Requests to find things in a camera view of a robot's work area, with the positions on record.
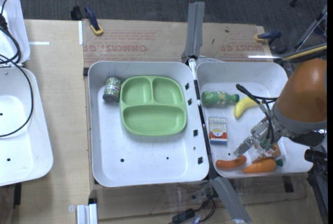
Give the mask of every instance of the toy banana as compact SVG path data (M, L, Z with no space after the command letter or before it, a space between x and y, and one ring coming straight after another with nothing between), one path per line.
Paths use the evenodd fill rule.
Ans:
M237 104L234 107L235 118L239 118L247 108L254 106L258 106L258 104L250 97L247 96L245 98L242 98L237 102Z

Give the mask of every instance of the green bottle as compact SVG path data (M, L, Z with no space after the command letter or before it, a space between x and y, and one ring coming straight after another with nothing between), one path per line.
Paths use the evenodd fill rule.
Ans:
M236 103L239 101L238 94L227 94L226 92L216 91L208 92L205 91L201 95L201 101L203 104L214 104L214 105L224 105L226 103Z

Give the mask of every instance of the green plastic plate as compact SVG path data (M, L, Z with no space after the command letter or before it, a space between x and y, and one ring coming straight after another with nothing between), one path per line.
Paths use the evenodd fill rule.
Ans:
M121 85L120 111L127 130L137 135L173 135L187 121L183 90L167 77L128 78Z

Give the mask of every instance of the cardboard sheet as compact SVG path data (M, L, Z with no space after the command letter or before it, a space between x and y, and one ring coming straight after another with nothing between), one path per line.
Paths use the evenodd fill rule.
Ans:
M187 23L98 19L104 32L96 36L90 21L82 21L84 67L98 61L182 61ZM264 33L253 24L204 23L200 55L223 61L271 60L267 42L253 38Z

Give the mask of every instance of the metal can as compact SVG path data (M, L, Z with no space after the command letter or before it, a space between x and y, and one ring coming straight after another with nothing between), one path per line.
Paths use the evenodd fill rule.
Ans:
M121 80L117 77L108 78L105 83L103 99L106 102L119 102Z

